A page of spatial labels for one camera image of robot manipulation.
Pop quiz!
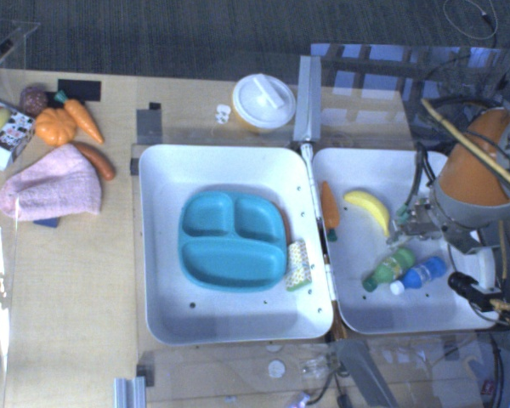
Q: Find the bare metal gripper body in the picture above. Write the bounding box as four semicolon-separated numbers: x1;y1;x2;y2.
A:
400;200;448;241

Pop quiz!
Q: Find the green plastic bottle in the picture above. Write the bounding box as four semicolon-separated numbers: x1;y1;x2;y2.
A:
361;246;417;293

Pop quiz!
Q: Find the yellow banana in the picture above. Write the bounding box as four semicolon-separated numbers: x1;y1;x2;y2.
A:
343;190;392;239

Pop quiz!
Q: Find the blue plastic bottle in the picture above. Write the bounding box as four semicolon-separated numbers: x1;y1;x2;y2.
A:
388;255;448;296

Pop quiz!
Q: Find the orange carrot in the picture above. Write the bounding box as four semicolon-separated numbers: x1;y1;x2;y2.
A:
53;89;105;145
320;180;341;243

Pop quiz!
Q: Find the white plastic tray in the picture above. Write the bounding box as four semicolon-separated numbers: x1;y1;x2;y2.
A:
312;147;501;337
138;144;335;348

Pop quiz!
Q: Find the thin black and white rod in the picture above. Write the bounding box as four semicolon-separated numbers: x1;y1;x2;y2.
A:
300;141;337;314

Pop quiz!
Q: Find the yellow patterned packet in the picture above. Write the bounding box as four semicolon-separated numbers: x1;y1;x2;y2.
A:
285;240;315;293

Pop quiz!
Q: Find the clear plastic bottle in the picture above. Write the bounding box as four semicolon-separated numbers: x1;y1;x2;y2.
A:
300;354;339;378

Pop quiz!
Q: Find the blue divided plate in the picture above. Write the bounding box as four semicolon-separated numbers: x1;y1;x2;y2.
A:
177;190;291;291

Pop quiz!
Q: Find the yellow bowl with white lid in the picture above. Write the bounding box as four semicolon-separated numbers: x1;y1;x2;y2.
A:
230;72;298;134

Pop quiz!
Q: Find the pale wood board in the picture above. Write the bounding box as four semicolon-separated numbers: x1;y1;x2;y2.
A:
133;74;501;408

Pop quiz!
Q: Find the brown sausage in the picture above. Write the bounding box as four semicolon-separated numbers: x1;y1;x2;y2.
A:
71;140;116;182

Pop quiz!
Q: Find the pink cloth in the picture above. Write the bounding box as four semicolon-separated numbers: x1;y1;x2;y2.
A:
0;143;104;223

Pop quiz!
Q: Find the orange pumpkin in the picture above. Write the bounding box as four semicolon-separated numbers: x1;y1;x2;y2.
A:
34;106;79;148

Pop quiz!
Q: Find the brown speckled ball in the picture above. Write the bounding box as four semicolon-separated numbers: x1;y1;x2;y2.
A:
18;84;49;117

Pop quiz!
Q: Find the white printed carton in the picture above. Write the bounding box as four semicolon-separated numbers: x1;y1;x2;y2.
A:
0;99;37;172

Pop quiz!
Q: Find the black cylinder on white bracket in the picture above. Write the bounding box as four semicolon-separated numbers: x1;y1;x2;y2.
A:
447;246;503;310

